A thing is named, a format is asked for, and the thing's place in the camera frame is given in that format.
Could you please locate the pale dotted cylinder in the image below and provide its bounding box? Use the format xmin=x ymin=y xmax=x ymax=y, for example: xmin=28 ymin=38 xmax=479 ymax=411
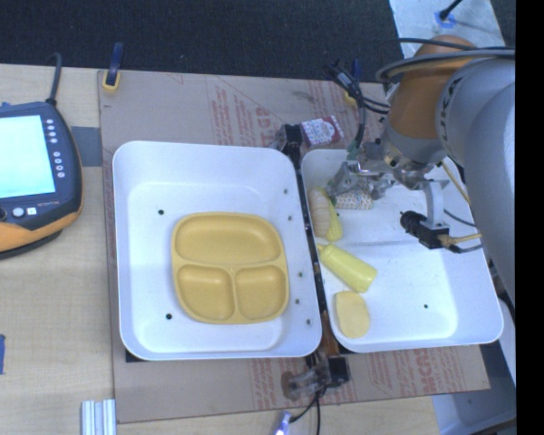
xmin=333 ymin=189 xmax=374 ymax=212

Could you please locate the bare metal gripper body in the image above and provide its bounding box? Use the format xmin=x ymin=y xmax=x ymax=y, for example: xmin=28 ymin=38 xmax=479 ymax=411
xmin=346 ymin=141 xmax=440 ymax=191

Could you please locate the black block with thin wires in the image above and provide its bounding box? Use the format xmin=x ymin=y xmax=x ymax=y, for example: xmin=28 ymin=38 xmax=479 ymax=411
xmin=281 ymin=353 xmax=351 ymax=399
xmin=275 ymin=123 xmax=306 ymax=154

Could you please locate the brown cardboard board, red print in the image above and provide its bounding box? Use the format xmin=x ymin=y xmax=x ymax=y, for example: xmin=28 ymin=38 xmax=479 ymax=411
xmin=97 ymin=69 xmax=491 ymax=424

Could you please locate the red and white small carton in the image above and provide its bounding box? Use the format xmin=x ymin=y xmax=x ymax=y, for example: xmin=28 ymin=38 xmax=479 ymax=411
xmin=300 ymin=115 xmax=345 ymax=150

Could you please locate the thin black and white rod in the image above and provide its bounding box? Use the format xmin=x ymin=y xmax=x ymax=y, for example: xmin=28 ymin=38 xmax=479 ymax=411
xmin=290 ymin=148 xmax=337 ymax=357

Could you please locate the white plastic tray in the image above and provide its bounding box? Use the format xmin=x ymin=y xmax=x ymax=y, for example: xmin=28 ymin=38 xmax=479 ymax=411
xmin=300 ymin=148 xmax=504 ymax=354
xmin=112 ymin=140 xmax=323 ymax=362

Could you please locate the yellow squeeze bottle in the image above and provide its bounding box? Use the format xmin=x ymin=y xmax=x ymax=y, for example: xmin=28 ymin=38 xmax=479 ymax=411
xmin=316 ymin=242 xmax=379 ymax=295

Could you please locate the yellow divided plate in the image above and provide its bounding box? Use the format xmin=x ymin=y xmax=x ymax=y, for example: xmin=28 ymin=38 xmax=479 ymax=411
xmin=170 ymin=211 xmax=291 ymax=326

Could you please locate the yellow oval toy food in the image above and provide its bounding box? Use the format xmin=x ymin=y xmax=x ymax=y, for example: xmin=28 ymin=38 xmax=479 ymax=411
xmin=334 ymin=289 xmax=372 ymax=340

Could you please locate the black cylinder on white bracket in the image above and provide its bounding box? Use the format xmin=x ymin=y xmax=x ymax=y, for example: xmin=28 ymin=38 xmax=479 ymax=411
xmin=399 ymin=179 xmax=452 ymax=250

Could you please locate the yellow corn cob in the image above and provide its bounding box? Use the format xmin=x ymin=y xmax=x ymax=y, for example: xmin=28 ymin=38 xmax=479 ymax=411
xmin=308 ymin=187 xmax=344 ymax=244

